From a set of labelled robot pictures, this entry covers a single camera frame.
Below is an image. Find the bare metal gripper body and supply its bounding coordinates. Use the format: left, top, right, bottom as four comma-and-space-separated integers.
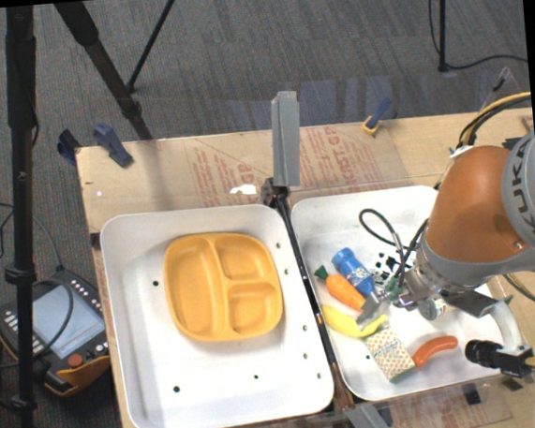
377, 266, 449, 314

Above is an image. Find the small white can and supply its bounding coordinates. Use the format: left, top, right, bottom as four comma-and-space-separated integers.
419, 296, 451, 322

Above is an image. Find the yellow banana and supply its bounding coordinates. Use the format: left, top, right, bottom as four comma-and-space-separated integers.
320, 298, 391, 343

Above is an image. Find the orange carrot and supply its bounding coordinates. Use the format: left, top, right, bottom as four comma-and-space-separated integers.
312, 260, 368, 317

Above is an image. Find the white orange patterned carton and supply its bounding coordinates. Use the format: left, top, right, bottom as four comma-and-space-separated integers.
363, 324, 418, 385

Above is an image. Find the blue bottle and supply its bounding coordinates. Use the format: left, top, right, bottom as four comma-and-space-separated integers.
329, 244, 379, 303

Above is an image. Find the orange sausage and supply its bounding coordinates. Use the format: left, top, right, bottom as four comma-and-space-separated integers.
409, 334, 462, 369

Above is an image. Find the white plastic tray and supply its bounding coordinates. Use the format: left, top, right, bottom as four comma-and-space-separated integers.
288, 176, 526, 408
97, 195, 339, 428

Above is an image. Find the orange divided plate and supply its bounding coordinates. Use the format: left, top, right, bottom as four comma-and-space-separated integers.
158, 226, 289, 347

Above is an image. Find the brown cardboard board red print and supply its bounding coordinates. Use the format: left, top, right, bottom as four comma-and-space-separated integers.
74, 102, 535, 428

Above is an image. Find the thin black stand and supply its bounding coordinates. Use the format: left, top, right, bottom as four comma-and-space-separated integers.
426, 0, 460, 74

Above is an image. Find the black tripod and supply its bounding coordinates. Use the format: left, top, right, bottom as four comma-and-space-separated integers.
0, 0, 182, 428

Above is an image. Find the black cylinder on white bracket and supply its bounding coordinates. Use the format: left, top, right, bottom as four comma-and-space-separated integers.
443, 282, 535, 385

